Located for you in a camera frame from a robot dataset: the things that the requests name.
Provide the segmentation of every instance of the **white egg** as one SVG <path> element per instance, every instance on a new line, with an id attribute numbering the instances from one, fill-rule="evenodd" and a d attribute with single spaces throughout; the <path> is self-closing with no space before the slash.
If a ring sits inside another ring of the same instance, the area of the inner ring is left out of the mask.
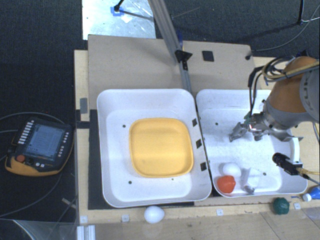
<path id="1" fill-rule="evenodd" d="M 241 169 L 235 162 L 227 162 L 222 167 L 222 173 L 239 178 L 241 176 Z"/>
<path id="2" fill-rule="evenodd" d="M 144 218 L 149 223 L 158 223 L 165 216 L 165 211 L 158 206 L 149 206 L 145 209 Z"/>

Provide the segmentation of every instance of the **green ball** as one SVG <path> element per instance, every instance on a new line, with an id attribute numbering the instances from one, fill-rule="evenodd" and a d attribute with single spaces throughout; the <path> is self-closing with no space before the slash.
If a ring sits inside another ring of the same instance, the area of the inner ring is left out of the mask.
<path id="1" fill-rule="evenodd" d="M 273 209 L 276 214 L 287 214 L 289 212 L 289 208 L 289 202 L 283 197 L 278 197 L 273 201 Z"/>

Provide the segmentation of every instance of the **wooden table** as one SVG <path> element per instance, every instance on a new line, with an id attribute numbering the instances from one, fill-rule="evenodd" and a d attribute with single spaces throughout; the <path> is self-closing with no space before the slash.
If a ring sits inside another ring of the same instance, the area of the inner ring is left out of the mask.
<path id="1" fill-rule="evenodd" d="M 113 45 L 117 46 L 117 37 L 101 37 L 103 40 L 111 39 Z M 164 49 L 163 40 L 153 40 L 152 46 Z M 223 47 L 227 51 L 233 48 L 233 51 L 240 53 L 241 57 L 245 56 L 249 47 L 228 46 L 227 44 L 203 43 L 203 42 L 184 42 L 184 48 L 187 52 L 192 53 L 203 49 L 218 49 Z M 217 57 L 216 63 L 226 63 L 224 61 L 232 60 L 232 55 L 221 53 Z M 148 54 L 139 58 L 148 67 L 150 62 Z M 215 75 L 220 75 L 220 83 L 216 89 L 223 89 L 223 86 L 234 87 L 233 89 L 245 89 L 247 77 L 253 70 L 254 65 L 260 66 L 269 62 L 271 58 L 254 57 L 250 61 L 232 61 L 231 65 L 241 69 L 241 79 L 233 77 L 232 72 L 235 68 L 219 68 L 210 71 L 212 64 L 202 61 L 201 56 L 195 56 L 194 60 L 190 59 L 189 73 L 193 90 L 199 91 L 201 84 L 208 88 L 210 83 L 216 80 Z M 90 87 L 89 87 L 89 61 L 87 50 L 76 50 L 74 52 L 74 72 L 75 72 L 75 103 L 76 109 L 82 110 L 80 114 L 81 121 L 89 121 L 89 110 L 81 107 L 81 99 L 90 104 Z M 104 74 L 106 77 L 111 73 L 110 65 L 104 65 Z M 239 88 L 239 82 L 245 84 Z M 175 88 L 181 83 L 171 83 Z M 263 81 L 260 82 L 263 89 L 270 89 L 272 86 L 265 86 Z M 298 128 L 293 129 L 296 136 L 304 136 L 300 142 L 300 156 L 304 167 L 311 171 L 319 171 L 319 145 L 313 133 L 311 123 L 302 123 Z M 218 236 L 220 239 L 298 239 L 299 234 L 304 239 L 314 239 L 312 237 L 320 234 L 320 200 L 304 202 L 300 195 L 292 197 L 291 195 L 282 195 L 290 202 L 290 215 L 274 215 L 271 212 L 271 202 L 275 196 L 253 196 L 239 198 L 210 197 L 203 201 L 196 201 L 192 207 L 168 207 L 165 208 L 165 218 L 157 224 L 148 224 L 144 219 L 144 207 L 109 209 L 109 210 L 88 210 L 88 171 L 89 171 L 89 130 L 78 128 L 76 130 L 76 169 L 78 185 L 78 216 L 81 225 L 96 225 L 97 239 L 213 239 Z M 130 222 L 123 223 L 122 215 L 129 215 Z"/>

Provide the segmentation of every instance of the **dark carpet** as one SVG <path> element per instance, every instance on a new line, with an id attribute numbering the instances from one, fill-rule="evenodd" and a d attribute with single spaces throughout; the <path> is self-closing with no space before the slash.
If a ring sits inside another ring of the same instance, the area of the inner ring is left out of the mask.
<path id="1" fill-rule="evenodd" d="M 185 40 L 248 44 L 253 50 L 272 48 L 296 36 L 300 0 L 165 0 L 174 26 Z M 320 0 L 305 0 L 308 20 Z M 190 13 L 180 15 L 192 9 Z M 74 57 L 86 49 L 82 40 L 82 0 L 0 0 L 0 117 L 17 112 L 42 112 L 75 125 Z M 306 50 L 319 58 L 319 20 L 288 45 L 254 56 L 296 55 Z M 0 122 L 0 131 L 17 129 L 27 116 Z M 13 133 L 0 134 L 0 158 Z M 57 188 L 43 201 L 7 219 L 58 220 L 75 197 L 74 156 Z M 14 175 L 0 161 L 0 216 L 45 195 L 59 176 L 29 178 Z M 62 218 L 72 222 L 70 209 Z"/>

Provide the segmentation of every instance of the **red emergency stop button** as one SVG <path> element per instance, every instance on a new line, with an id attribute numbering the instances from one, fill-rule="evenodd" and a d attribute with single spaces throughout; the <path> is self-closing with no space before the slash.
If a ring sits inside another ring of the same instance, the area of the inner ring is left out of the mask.
<path id="1" fill-rule="evenodd" d="M 23 163 L 26 160 L 26 156 L 24 154 L 19 154 L 15 157 L 15 160 L 17 160 L 20 163 Z"/>

